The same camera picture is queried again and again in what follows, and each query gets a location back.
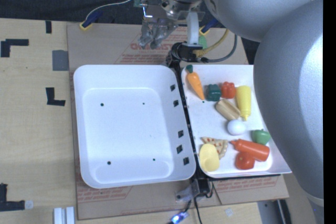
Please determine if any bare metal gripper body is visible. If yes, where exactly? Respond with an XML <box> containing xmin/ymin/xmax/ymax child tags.
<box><xmin>142</xmin><ymin>0</ymin><xmax>191</xmax><ymax>32</ymax></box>

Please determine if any brown cardboard board red print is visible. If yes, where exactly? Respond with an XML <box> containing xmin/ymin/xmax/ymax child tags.
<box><xmin>66</xmin><ymin>23</ymin><xmax>290</xmax><ymax>220</ymax></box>

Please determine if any orange toy carrot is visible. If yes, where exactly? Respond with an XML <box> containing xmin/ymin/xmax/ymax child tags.
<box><xmin>185</xmin><ymin>64</ymin><xmax>206</xmax><ymax>101</ymax></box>

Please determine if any dark green toy pepper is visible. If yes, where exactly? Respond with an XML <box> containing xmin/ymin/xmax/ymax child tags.
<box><xmin>204</xmin><ymin>83</ymin><xmax>222</xmax><ymax>102</ymax></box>

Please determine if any red toy pepper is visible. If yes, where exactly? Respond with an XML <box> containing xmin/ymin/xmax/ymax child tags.
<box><xmin>220</xmin><ymin>81</ymin><xmax>237</xmax><ymax>100</ymax></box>

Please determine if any white plastic tray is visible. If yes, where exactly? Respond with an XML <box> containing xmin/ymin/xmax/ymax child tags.
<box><xmin>72</xmin><ymin>64</ymin><xmax>197</xmax><ymax>189</ymax></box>
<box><xmin>181</xmin><ymin>63</ymin><xmax>292</xmax><ymax>179</ymax></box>

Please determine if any toy hot dog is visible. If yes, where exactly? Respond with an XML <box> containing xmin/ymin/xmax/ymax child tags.
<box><xmin>215</xmin><ymin>98</ymin><xmax>242</xmax><ymax>121</ymax></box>

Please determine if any yellow toy mustard bottle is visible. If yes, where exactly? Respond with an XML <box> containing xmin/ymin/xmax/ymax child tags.
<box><xmin>235</xmin><ymin>85</ymin><xmax>253</xmax><ymax>122</ymax></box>

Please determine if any white toy egg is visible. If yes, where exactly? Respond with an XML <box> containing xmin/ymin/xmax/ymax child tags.
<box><xmin>227</xmin><ymin>119</ymin><xmax>247</xmax><ymax>136</ymax></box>

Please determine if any toy pizza slice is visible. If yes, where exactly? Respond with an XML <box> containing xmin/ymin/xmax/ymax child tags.
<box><xmin>201</xmin><ymin>136</ymin><xmax>229</xmax><ymax>161</ymax></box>

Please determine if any light green toy apple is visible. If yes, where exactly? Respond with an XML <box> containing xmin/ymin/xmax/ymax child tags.
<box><xmin>250</xmin><ymin>129</ymin><xmax>271</xmax><ymax>146</ymax></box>

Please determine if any orange toy ketchup bottle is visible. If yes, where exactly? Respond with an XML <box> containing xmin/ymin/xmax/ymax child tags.
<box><xmin>230</xmin><ymin>138</ymin><xmax>271</xmax><ymax>163</ymax></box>

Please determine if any red toy tomato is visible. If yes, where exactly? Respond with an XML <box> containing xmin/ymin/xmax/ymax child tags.
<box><xmin>234</xmin><ymin>151</ymin><xmax>256</xmax><ymax>171</ymax></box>

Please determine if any black cylinder on white bracket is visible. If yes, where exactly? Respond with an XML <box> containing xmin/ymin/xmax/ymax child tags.
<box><xmin>171</xmin><ymin>12</ymin><xmax>204</xmax><ymax>63</ymax></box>

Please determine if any black block with thin wires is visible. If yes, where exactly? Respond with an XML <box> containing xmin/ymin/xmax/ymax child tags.
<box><xmin>193</xmin><ymin>177</ymin><xmax>214</xmax><ymax>198</ymax></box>

